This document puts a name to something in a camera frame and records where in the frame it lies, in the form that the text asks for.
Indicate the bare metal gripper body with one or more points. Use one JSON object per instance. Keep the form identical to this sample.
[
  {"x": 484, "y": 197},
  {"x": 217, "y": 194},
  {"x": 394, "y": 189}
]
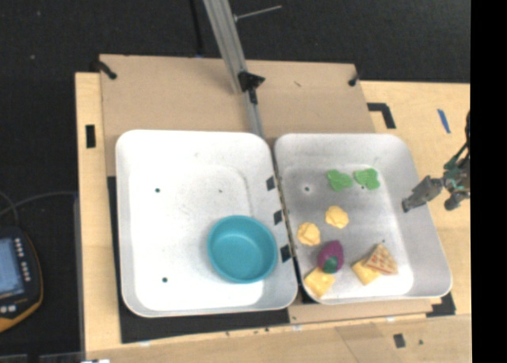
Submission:
[{"x": 447, "y": 183}]

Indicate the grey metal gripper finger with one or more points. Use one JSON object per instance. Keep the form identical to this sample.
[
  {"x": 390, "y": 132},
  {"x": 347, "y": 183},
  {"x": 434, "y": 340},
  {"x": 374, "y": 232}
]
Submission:
[{"x": 423, "y": 191}]

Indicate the white plastic tray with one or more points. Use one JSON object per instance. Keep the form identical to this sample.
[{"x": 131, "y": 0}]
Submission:
[
  {"x": 178, "y": 226},
  {"x": 412, "y": 234}
]

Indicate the green lettuce leaf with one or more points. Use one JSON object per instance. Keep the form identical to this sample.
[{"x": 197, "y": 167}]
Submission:
[
  {"x": 339, "y": 181},
  {"x": 367, "y": 179}
]

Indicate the yellow crinkled chip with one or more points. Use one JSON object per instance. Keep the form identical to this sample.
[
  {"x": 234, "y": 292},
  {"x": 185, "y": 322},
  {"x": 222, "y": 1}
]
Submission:
[
  {"x": 308, "y": 234},
  {"x": 336, "y": 217}
]

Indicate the yellow cheese square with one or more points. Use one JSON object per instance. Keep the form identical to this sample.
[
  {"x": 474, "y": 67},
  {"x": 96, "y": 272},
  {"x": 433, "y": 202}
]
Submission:
[
  {"x": 319, "y": 282},
  {"x": 362, "y": 272}
]

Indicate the purple eggplant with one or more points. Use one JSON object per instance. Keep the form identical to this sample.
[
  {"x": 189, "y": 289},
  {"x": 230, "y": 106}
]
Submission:
[{"x": 331, "y": 255}]

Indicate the thin black and white rod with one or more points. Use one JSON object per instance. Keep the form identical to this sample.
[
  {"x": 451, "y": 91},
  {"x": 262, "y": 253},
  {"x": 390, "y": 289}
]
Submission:
[{"x": 286, "y": 218}]

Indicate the teal bowl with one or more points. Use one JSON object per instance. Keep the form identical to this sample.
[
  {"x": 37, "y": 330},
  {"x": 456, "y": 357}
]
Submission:
[{"x": 241, "y": 250}]

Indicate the brown cardboard board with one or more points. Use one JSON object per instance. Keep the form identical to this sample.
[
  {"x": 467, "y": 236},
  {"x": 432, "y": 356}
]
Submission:
[{"x": 178, "y": 96}]

